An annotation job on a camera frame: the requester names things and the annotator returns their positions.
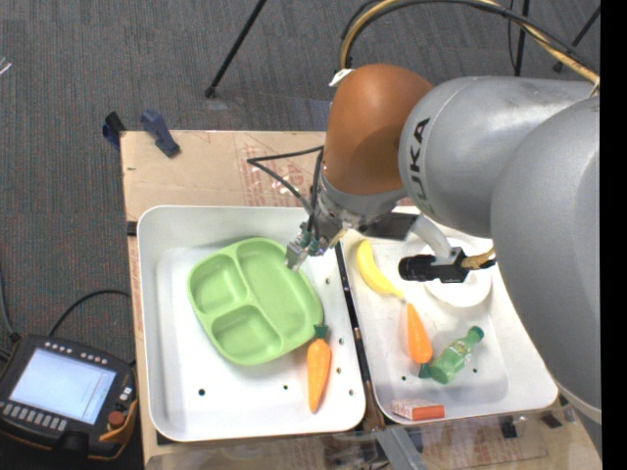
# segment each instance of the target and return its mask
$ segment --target orange carrot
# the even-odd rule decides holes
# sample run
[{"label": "orange carrot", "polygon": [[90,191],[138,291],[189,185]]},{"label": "orange carrot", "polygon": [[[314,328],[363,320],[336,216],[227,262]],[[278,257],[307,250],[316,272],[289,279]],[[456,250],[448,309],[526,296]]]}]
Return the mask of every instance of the orange carrot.
[{"label": "orange carrot", "polygon": [[419,364],[426,364],[433,356],[429,336],[411,303],[408,303],[408,347],[411,358]]},{"label": "orange carrot", "polygon": [[315,339],[307,349],[307,379],[310,411],[316,412],[329,376],[331,347],[325,340],[328,326],[316,324],[313,328],[315,329]]}]

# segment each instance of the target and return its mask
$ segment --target green plate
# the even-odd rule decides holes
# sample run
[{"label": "green plate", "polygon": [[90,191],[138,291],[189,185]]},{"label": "green plate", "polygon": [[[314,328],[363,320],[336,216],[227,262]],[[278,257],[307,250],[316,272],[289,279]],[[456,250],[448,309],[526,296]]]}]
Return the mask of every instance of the green plate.
[{"label": "green plate", "polygon": [[285,266],[285,247],[246,239],[194,265],[187,292],[217,350],[255,365],[280,357],[314,336],[323,308],[303,270]]}]

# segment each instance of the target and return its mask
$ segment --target gray carpet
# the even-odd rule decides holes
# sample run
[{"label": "gray carpet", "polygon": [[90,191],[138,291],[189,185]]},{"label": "gray carpet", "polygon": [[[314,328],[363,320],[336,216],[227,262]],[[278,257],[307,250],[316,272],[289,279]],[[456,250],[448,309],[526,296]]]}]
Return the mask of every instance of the gray carpet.
[{"label": "gray carpet", "polygon": [[[110,112],[128,129],[142,128],[147,108],[172,129],[325,129],[340,35],[367,0],[267,0],[210,101],[204,91],[257,1],[0,0],[0,58],[13,64],[0,75],[0,266],[16,331],[44,334],[91,291],[129,290],[120,155],[102,136]],[[529,17],[570,43],[600,4],[531,0]],[[597,19],[577,47],[596,72],[600,37]],[[501,17],[415,5],[367,27],[353,66],[393,63],[433,83],[513,75],[517,41]],[[522,76],[579,79],[554,64],[527,39]],[[128,298],[98,296],[56,334],[131,360],[131,318]],[[140,428],[118,461],[89,468],[142,468]],[[0,469],[53,468],[65,467],[0,438]]]}]

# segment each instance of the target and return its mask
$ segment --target bottle cap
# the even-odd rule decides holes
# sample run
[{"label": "bottle cap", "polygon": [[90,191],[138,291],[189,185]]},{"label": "bottle cap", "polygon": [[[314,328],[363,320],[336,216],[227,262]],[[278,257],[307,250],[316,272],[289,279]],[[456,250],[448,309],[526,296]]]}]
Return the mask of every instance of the bottle cap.
[{"label": "bottle cap", "polygon": [[469,333],[474,333],[479,337],[479,341],[483,340],[485,334],[483,333],[483,329],[478,325],[473,325],[470,329],[468,329]]}]

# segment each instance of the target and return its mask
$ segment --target button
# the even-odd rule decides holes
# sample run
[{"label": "button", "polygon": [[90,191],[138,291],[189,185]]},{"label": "button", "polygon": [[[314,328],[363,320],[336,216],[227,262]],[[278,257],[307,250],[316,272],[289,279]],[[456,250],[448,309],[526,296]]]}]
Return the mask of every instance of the button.
[{"label": "button", "polygon": [[124,416],[119,411],[111,411],[107,420],[109,421],[109,426],[111,427],[111,429],[116,430],[124,424],[124,421],[126,421],[126,416]]}]

